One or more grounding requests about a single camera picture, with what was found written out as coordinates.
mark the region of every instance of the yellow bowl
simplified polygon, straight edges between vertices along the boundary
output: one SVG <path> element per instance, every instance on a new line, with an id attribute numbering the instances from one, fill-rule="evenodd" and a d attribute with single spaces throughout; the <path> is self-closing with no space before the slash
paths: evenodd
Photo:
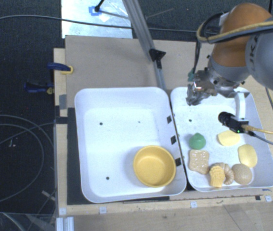
<path id="1" fill-rule="evenodd" d="M 176 174 L 176 164 L 172 155 L 156 145 L 140 149 L 133 161 L 136 177 L 149 187 L 162 187 L 171 183 Z"/>

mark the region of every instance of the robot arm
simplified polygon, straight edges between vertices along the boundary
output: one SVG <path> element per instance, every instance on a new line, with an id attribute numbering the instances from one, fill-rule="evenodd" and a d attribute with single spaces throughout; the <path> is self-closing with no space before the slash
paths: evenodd
<path id="1" fill-rule="evenodd" d="M 258 5 L 243 3 L 228 13 L 221 33 L 263 21 L 273 17 Z M 218 93 L 233 98 L 234 89 L 249 75 L 273 90 L 273 30 L 215 44 L 208 67 L 195 73 L 188 85 L 187 103 L 197 105 Z"/>

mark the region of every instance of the black connector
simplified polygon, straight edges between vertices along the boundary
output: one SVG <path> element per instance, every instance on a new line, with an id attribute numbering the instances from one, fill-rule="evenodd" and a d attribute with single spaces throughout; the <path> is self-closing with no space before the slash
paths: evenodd
<path id="1" fill-rule="evenodd" d="M 248 121 L 237 121 L 235 116 L 228 112 L 221 112 L 218 116 L 218 120 L 235 133 L 244 133 L 245 130 L 242 128 L 242 125 L 248 124 Z"/>

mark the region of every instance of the white tray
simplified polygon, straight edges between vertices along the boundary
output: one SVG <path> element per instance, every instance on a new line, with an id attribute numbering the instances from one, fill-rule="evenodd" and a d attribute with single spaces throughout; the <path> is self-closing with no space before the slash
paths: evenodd
<path id="1" fill-rule="evenodd" d="M 183 165 L 167 186 L 143 185 L 133 171 L 139 149 L 159 145 L 181 158 L 167 94 L 159 88 L 83 89 L 75 96 L 81 188 L 104 203 L 176 195 L 186 187 Z"/>
<path id="2" fill-rule="evenodd" d="M 236 91 L 247 92 L 244 88 L 237 88 Z M 228 130 L 218 121 L 218 115 L 222 111 L 235 114 L 236 106 L 233 98 L 227 99 L 221 95 L 209 97 L 202 100 L 201 104 L 188 106 L 186 103 L 187 88 L 179 87 L 172 91 L 171 104 L 176 122 L 177 132 L 181 145 L 184 163 L 187 169 L 187 177 L 193 188 L 200 192 L 230 190 L 239 188 L 257 188 L 273 186 L 273 158 L 267 143 L 253 138 L 246 134 L 240 134 L 241 140 L 238 144 L 224 147 L 217 141 L 217 134 Z M 246 97 L 246 119 L 249 124 L 261 128 L 260 119 L 251 94 Z M 258 157 L 257 165 L 252 168 L 253 179 L 249 185 L 239 185 L 233 182 L 231 185 L 223 185 L 222 188 L 213 188 L 209 185 L 209 174 L 202 175 L 191 171 L 188 167 L 189 139 L 195 133 L 201 133 L 206 139 L 206 146 L 203 150 L 209 152 L 209 165 L 223 162 L 232 167 L 240 163 L 238 157 L 238 147 L 243 144 L 250 144 L 255 148 Z"/>

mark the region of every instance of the yellow cable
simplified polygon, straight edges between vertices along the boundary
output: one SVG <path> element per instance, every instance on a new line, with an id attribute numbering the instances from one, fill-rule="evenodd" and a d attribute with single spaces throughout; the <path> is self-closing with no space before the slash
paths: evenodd
<path id="1" fill-rule="evenodd" d="M 262 132 L 262 133 L 273 134 L 273 131 L 268 131 L 268 130 L 264 130 L 264 129 L 260 129 L 260 128 L 255 128 L 255 127 L 252 127 L 250 125 L 242 125 L 242 128 L 245 131 L 257 131 L 257 132 Z"/>
<path id="2" fill-rule="evenodd" d="M 207 42 L 209 40 L 219 39 L 219 38 L 222 38 L 224 36 L 227 36 L 227 35 L 230 35 L 230 34 L 233 34 L 233 33 L 238 33 L 238 32 L 243 32 L 243 31 L 250 30 L 250 29 L 255 29 L 257 27 L 272 26 L 273 21 L 265 21 L 265 22 L 260 22 L 260 23 L 255 23 L 255 24 L 243 26 L 243 27 L 237 28 L 235 30 L 232 30 L 232 31 L 229 31 L 229 32 L 226 32 L 226 33 L 221 33 L 221 34 L 218 34 L 218 35 L 211 36 L 209 38 L 200 36 L 200 31 L 201 31 L 201 29 L 203 27 L 203 24 L 204 23 L 202 23 L 202 25 L 200 25 L 200 27 L 198 28 L 198 30 L 196 32 L 196 37 L 197 37 L 197 39 L 199 41 Z"/>

